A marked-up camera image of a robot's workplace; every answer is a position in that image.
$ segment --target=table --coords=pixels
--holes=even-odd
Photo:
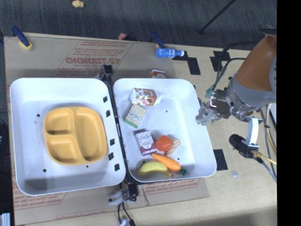
[[[41,44],[43,44],[43,38],[51,37],[52,39],[63,39],[62,43],[68,43],[68,41],[76,41],[78,39],[98,42],[98,43],[118,43],[121,45],[120,51],[123,56],[122,62],[118,64],[118,55],[111,60],[113,69],[115,70],[115,79],[119,76],[126,77],[139,77],[149,75],[151,68],[166,70],[168,78],[181,78],[190,81],[196,88],[198,97],[202,101],[208,101],[205,98],[206,90],[214,84],[216,72],[213,70],[212,58],[214,53],[221,52],[222,48],[205,48],[205,47],[193,47],[182,45],[168,45],[167,47],[181,49],[187,52],[189,58],[196,58],[200,75],[191,74],[187,61],[172,60],[172,59],[154,59],[155,45],[144,42],[128,42],[117,40],[102,40],[102,39],[88,39],[88,38],[76,38],[66,36],[53,36],[53,35],[40,35],[25,33],[30,38],[40,38]],[[49,75],[61,76],[71,73],[66,72],[66,63],[62,62],[60,56],[53,54],[51,43],[43,44],[46,47],[45,51],[48,53],[39,53],[39,60],[34,56],[28,56],[29,61],[23,60],[23,65],[16,64],[20,58],[13,58],[9,53],[10,48],[7,46],[8,40],[12,38],[6,38],[6,72],[8,87],[10,83],[20,77],[43,77]],[[38,43],[34,43],[33,46],[39,48]],[[69,55],[74,54],[78,56],[80,51],[72,50],[69,48]],[[249,51],[245,50],[229,50],[230,57],[246,57]],[[137,68],[144,65],[144,69],[137,73]],[[218,84],[219,89],[223,89],[228,85],[228,77],[233,76],[237,69],[240,67],[241,61],[232,61],[228,66],[228,69]],[[53,66],[55,72],[48,71],[43,67],[49,68]],[[90,67],[87,76],[93,76],[93,68]],[[261,117],[260,113],[254,113],[254,117]],[[267,149],[264,139],[264,126],[261,123],[259,129],[259,135],[257,144],[260,146],[259,151],[267,155]],[[225,161],[228,169],[216,171],[211,177],[204,178],[208,196],[206,191],[201,194],[200,198],[195,198],[188,201],[172,202],[167,204],[161,204],[149,207],[137,207],[132,208],[129,203],[127,206],[127,212],[130,217],[135,221],[137,226],[170,226],[170,225],[240,225],[240,226],[274,226],[277,225],[277,185],[268,171],[255,160],[246,159],[241,156],[233,147],[229,144],[228,139],[232,134],[239,134],[246,137],[247,123],[240,122],[237,119],[231,117],[228,120],[219,120],[213,124],[207,126],[207,130],[211,139],[211,143],[214,150],[222,149]],[[276,131],[272,131],[273,140],[276,141]],[[81,198],[74,200],[74,206],[79,203]],[[21,210],[15,210],[15,214],[19,214]],[[41,214],[48,214],[49,211],[46,207],[37,207],[36,214],[30,215],[30,218],[39,217]],[[121,216],[125,216],[124,211],[120,212]],[[65,217],[65,219],[46,222],[35,222],[36,226],[47,225],[60,225],[60,226],[81,226],[81,225],[102,225],[102,226],[117,226],[118,214],[116,210],[111,212],[92,212],[82,214],[82,217]]]

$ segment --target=yellow banana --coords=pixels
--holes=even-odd
[[[147,173],[150,172],[162,172],[167,174],[168,176],[172,176],[172,173],[170,171],[168,171],[166,165],[164,165],[163,163],[159,162],[159,161],[149,161],[144,163],[138,173],[139,175],[145,175]]]

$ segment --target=orange carrot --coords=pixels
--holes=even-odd
[[[161,155],[161,154],[157,154],[157,153],[152,153],[151,156],[153,158],[155,158],[157,161],[163,163],[166,165],[166,167],[171,170],[171,171],[179,171],[181,170],[181,166],[180,164],[175,161],[174,159]]]

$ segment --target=white plastic tray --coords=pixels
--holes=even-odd
[[[146,114],[136,129],[124,122],[132,104],[129,99],[132,89],[153,89],[162,94],[160,104],[143,105]],[[193,85],[181,79],[119,79],[113,86],[116,107],[129,171],[134,179],[142,183],[208,177],[216,171],[216,160],[206,126],[196,123],[200,108],[198,96]],[[154,161],[150,155],[142,156],[134,134],[149,130],[153,140],[168,135],[181,140],[172,158],[187,170],[183,176],[174,173],[169,177],[163,173],[138,175],[141,165]]]
[[[22,78],[12,83],[10,100],[16,181],[25,194],[112,186],[125,178],[111,100],[102,81]],[[100,161],[71,166],[58,164],[49,157],[44,141],[44,118],[52,109],[65,106],[86,106],[100,114],[108,143],[107,153]]]

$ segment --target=blue bottle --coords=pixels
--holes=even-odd
[[[158,58],[174,58],[176,56],[184,56],[183,50],[175,50],[174,48],[157,48],[156,56]]]

